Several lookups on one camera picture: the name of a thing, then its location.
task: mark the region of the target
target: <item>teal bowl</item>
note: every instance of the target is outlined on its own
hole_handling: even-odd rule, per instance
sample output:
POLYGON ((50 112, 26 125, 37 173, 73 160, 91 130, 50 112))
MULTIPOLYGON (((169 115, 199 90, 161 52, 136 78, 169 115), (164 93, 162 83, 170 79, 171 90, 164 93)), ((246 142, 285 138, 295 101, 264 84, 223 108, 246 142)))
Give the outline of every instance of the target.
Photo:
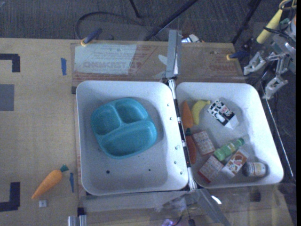
POLYGON ((121 98, 98 107, 91 115, 92 131, 102 151, 111 158, 137 155, 157 140, 157 129, 137 100, 121 98))

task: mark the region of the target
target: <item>white container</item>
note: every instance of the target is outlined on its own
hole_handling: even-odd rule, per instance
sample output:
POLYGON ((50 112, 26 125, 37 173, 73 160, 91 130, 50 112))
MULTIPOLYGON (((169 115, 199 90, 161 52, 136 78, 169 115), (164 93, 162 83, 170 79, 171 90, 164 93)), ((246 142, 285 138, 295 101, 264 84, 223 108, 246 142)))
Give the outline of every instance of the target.
MULTIPOLYGON (((283 178, 278 156, 257 91, 250 85, 238 83, 181 83, 176 87, 180 112, 182 103, 190 105, 199 99, 220 98, 237 115, 239 125, 229 129, 215 120, 204 108, 200 124, 192 132, 206 130, 214 145, 248 134, 250 145, 244 147, 249 159, 266 161, 270 173, 264 178, 237 175, 228 179, 223 174, 208 184, 198 170, 208 157, 198 155, 192 166, 194 180, 205 188, 224 188, 275 184, 283 178)), ((174 100, 170 88, 160 82, 85 81, 76 91, 82 184, 92 195, 137 192, 175 191, 188 183, 188 170, 182 147, 174 100), (132 97, 138 100, 152 117, 158 140, 153 147, 130 158, 116 160, 106 156, 95 139, 90 116, 99 106, 115 99, 132 97)))

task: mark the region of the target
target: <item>banana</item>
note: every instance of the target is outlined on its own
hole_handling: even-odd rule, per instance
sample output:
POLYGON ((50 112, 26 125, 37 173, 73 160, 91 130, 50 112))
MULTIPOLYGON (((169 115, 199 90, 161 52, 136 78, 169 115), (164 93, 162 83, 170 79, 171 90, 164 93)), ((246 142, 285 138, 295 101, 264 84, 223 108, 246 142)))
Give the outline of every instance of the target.
POLYGON ((192 107, 191 113, 195 125, 199 124, 199 113, 205 105, 209 105, 210 100, 198 100, 192 107))

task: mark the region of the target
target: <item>dark floor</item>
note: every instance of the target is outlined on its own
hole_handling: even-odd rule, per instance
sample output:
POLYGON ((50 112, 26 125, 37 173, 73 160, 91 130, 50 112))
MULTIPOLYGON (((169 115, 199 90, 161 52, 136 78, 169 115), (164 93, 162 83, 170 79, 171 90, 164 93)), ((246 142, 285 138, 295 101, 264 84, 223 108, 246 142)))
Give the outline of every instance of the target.
MULTIPOLYGON (((133 38, 126 33, 126 24, 156 27, 164 25, 185 2, 189 0, 133 0, 141 18, 135 16, 130 0, 0 0, 0 37, 2 38, 45 38, 77 39, 93 31, 95 23, 119 24, 114 34, 100 39, 143 39, 133 38), (101 13, 86 17, 88 22, 74 26, 77 20, 91 12, 101 13)), ((232 42, 242 26, 251 0, 195 0, 196 3, 182 13, 168 27, 181 29, 183 34, 194 33, 205 42, 232 42)), ((262 0, 235 43, 236 50, 251 36, 257 36, 261 27, 277 12, 282 0, 262 0)), ((241 60, 244 67, 249 57, 241 60)), ((251 75, 247 81, 254 83, 260 75, 251 75)), ((279 155, 285 169, 283 182, 296 181, 296 76, 292 71, 283 75, 288 79, 273 99, 269 100, 282 143, 275 129, 265 100, 262 104, 274 135, 279 155)))

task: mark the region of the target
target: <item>small gray square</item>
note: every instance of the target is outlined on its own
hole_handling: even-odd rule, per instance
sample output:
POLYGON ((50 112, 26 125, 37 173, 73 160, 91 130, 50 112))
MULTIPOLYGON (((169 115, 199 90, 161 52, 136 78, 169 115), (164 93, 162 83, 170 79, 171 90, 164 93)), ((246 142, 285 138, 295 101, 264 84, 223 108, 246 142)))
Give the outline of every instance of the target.
POLYGON ((0 84, 0 111, 13 111, 15 100, 15 85, 0 84))

